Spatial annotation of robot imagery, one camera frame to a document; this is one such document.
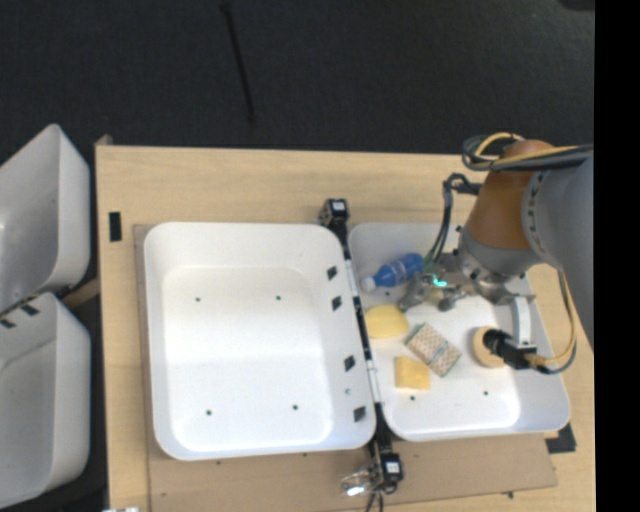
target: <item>plywood surface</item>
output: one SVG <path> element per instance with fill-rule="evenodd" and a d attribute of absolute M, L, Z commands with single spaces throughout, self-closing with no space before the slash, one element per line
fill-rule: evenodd
<path fill-rule="evenodd" d="M 459 157 L 98 146 L 96 170 L 110 506 L 154 512 L 361 508 L 362 501 L 345 501 L 336 484 L 365 460 L 359 451 L 217 464 L 180 463 L 154 449 L 145 414 L 134 226 L 313 222 L 328 197 L 348 200 L 352 224 L 438 222 L 442 181 L 465 172 Z M 464 222 L 472 201 L 455 197 L 454 222 Z M 112 212 L 122 222 L 119 241 L 109 236 Z M 530 279 L 549 338 L 560 348 L 569 327 L 555 272 L 537 267 Z M 575 453 L 549 457 L 541 435 L 397 443 L 408 477 L 385 509 L 595 510 L 593 354 L 584 335 L 579 343 L 564 374 Z M 521 492 L 513 500 L 500 494 L 509 490 Z"/>

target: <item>yellow cube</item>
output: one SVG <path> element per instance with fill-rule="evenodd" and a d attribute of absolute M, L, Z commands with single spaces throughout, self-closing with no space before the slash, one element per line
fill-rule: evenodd
<path fill-rule="evenodd" d="M 397 388 L 429 389 L 429 367 L 410 357 L 395 358 L 395 380 Z"/>

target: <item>yellow sponge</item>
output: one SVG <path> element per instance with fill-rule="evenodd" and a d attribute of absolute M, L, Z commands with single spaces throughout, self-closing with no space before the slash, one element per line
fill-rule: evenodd
<path fill-rule="evenodd" d="M 392 338 L 409 330 L 407 318 L 395 304 L 372 307 L 364 314 L 364 320 L 372 338 Z"/>
<path fill-rule="evenodd" d="M 429 367 L 410 357 L 396 357 L 395 380 L 397 388 L 429 389 Z"/>

